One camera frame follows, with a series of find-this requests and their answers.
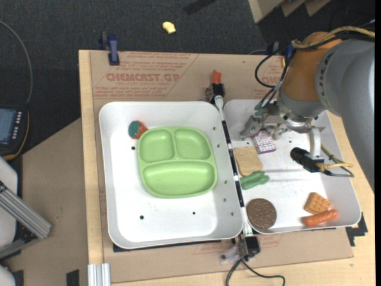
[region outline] wooden table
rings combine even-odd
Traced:
[[[89,264],[104,263],[101,209],[99,204],[98,172],[96,157],[95,121],[93,110],[91,51],[79,51],[80,91],[82,104],[83,155],[85,168],[86,214],[88,229]],[[375,285],[375,213],[374,193],[360,169],[346,137],[341,119],[330,114],[342,157],[354,164],[356,177],[352,184],[367,224],[368,233],[356,237],[354,257],[324,262],[261,268],[263,275],[283,275],[287,285]],[[146,281],[120,282],[113,285],[224,285],[227,272],[188,275]],[[281,281],[253,280],[249,270],[238,270],[230,280],[231,285],[281,285]]]

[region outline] toy bread slice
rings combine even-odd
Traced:
[[[308,196],[304,210],[312,214],[320,214],[327,211],[330,205],[331,202],[329,200],[325,199],[316,192],[312,192],[310,196]]]
[[[262,169],[262,162],[254,147],[235,148],[234,155],[241,176],[248,176]]]

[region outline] orange sausage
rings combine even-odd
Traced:
[[[307,226],[314,226],[318,223],[327,222],[339,216],[339,212],[335,209],[328,210],[324,213],[307,216],[304,218],[304,223]]]

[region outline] device screen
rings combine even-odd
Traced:
[[[0,144],[9,144],[17,111],[0,108]]]

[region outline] brown round patty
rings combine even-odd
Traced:
[[[251,200],[246,206],[246,212],[250,223],[256,228],[268,229],[276,220],[274,205],[263,198]]]

